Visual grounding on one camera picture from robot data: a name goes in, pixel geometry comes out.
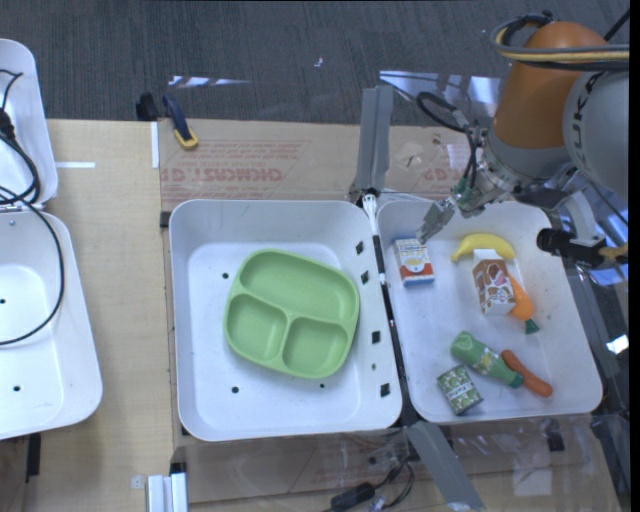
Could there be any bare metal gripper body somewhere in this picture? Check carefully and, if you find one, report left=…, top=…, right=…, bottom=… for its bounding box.
left=451, top=158, right=524, bottom=220

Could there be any red white blue carton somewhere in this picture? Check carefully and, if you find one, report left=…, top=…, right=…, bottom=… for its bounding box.
left=392, top=237, right=436, bottom=289

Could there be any yellow banana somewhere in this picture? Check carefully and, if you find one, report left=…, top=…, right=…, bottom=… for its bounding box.
left=450, top=232, right=517, bottom=263

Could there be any brown and white carton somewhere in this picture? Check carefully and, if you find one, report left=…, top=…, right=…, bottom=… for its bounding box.
left=471, top=248, right=519, bottom=318

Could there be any white plastic tray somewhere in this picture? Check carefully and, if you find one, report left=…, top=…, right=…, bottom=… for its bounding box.
left=168, top=198, right=404, bottom=443
left=374, top=199, right=604, bottom=426

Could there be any orange carrot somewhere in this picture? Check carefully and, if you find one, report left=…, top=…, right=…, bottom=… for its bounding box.
left=506, top=273, right=541, bottom=336

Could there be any green bottle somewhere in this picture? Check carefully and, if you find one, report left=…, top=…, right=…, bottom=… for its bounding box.
left=449, top=330, right=525, bottom=390

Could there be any green divided plate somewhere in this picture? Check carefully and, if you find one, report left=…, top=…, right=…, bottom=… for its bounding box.
left=222, top=248, right=362, bottom=381

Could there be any green can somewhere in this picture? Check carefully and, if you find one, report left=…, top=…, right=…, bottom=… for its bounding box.
left=436, top=364, right=485, bottom=417

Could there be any brown cardboard board red print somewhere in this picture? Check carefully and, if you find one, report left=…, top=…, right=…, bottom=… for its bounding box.
left=156, top=117, right=622, bottom=505

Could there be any orange sausage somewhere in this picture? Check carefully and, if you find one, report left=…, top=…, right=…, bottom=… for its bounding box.
left=500, top=348, right=554, bottom=399

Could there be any black cylinder on white bracket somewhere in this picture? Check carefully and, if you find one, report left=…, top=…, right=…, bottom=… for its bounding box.
left=536, top=190, right=609, bottom=269

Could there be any black block with thin wires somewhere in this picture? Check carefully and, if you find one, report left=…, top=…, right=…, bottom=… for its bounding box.
left=329, top=481, right=377, bottom=512

